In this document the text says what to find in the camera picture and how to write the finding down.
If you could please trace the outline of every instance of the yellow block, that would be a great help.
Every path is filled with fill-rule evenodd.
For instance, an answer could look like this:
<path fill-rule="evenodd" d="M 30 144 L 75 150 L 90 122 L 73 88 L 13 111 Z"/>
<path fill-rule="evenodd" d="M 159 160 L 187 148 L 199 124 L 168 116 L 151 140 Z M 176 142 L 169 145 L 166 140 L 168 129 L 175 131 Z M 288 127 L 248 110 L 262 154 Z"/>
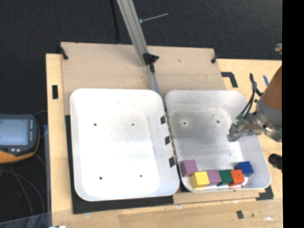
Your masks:
<path fill-rule="evenodd" d="M 210 184 L 206 171 L 197 171 L 191 175 L 193 189 L 204 188 Z"/>

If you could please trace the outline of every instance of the white tray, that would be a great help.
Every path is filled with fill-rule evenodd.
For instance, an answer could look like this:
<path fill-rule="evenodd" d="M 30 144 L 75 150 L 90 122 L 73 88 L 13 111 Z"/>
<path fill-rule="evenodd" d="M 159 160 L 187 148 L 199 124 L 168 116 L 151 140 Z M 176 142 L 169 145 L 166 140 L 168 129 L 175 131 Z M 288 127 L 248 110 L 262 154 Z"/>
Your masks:
<path fill-rule="evenodd" d="M 264 189 L 271 182 L 269 168 L 258 137 L 244 136 L 229 142 L 227 134 L 247 104 L 243 95 L 227 90 L 175 90 L 165 98 L 178 162 L 195 160 L 199 171 L 233 169 L 250 161 L 254 174 L 245 178 L 243 189 Z M 189 177 L 184 186 L 192 192 L 227 190 L 228 186 L 194 190 Z"/>
<path fill-rule="evenodd" d="M 151 90 L 78 89 L 70 97 L 75 189 L 87 201 L 169 196 L 180 184 L 163 100 Z"/>

